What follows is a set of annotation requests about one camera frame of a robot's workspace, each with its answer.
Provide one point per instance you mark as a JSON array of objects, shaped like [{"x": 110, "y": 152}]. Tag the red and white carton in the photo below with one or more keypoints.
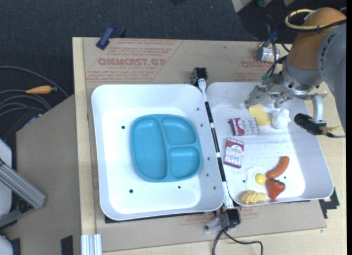
[
  {"x": 244, "y": 126},
  {"x": 234, "y": 153}
]

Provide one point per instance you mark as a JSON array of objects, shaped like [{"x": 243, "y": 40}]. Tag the blue divided plate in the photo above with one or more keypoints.
[{"x": 154, "y": 149}]

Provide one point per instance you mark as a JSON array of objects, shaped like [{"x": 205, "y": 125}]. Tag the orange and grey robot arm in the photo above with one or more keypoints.
[{"x": 305, "y": 47}]

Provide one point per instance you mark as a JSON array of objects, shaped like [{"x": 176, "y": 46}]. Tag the brown cardboard board red print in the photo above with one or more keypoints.
[{"x": 170, "y": 56}]

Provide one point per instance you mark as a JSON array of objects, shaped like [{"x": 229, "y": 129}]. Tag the black cylinder on white bracket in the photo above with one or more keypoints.
[{"x": 309, "y": 124}]

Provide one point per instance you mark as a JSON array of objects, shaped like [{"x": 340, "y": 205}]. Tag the orange sausage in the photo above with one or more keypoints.
[{"x": 279, "y": 167}]

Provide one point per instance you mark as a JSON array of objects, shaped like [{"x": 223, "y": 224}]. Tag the thin black and white rod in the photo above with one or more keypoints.
[{"x": 213, "y": 131}]

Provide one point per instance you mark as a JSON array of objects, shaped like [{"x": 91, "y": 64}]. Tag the red strawberry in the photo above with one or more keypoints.
[{"x": 275, "y": 189}]

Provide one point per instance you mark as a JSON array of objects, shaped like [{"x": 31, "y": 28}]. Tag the yellow corn cob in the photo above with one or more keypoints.
[{"x": 251, "y": 196}]

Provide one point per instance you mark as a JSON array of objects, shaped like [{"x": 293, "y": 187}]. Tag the orange carrot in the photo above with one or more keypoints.
[{"x": 39, "y": 89}]

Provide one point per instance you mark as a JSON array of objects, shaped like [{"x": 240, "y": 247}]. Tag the yellow cheese wedge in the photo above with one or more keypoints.
[{"x": 260, "y": 116}]

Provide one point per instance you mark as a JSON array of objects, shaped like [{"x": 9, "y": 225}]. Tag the white garlic bulb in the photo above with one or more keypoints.
[{"x": 280, "y": 120}]

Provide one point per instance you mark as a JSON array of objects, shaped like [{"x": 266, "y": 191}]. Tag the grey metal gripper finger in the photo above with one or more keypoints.
[
  {"x": 254, "y": 97},
  {"x": 280, "y": 100}
]

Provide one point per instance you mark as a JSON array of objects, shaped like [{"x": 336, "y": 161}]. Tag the white and yellow fried egg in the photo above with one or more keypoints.
[{"x": 254, "y": 178}]

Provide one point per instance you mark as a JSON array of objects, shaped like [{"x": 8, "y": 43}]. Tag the small white can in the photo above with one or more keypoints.
[{"x": 268, "y": 54}]

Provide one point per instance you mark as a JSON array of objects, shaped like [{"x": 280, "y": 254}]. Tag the white plastic tray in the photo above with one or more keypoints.
[
  {"x": 115, "y": 144},
  {"x": 269, "y": 146}
]

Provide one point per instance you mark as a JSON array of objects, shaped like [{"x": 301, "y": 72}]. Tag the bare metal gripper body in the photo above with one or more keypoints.
[{"x": 290, "y": 87}]

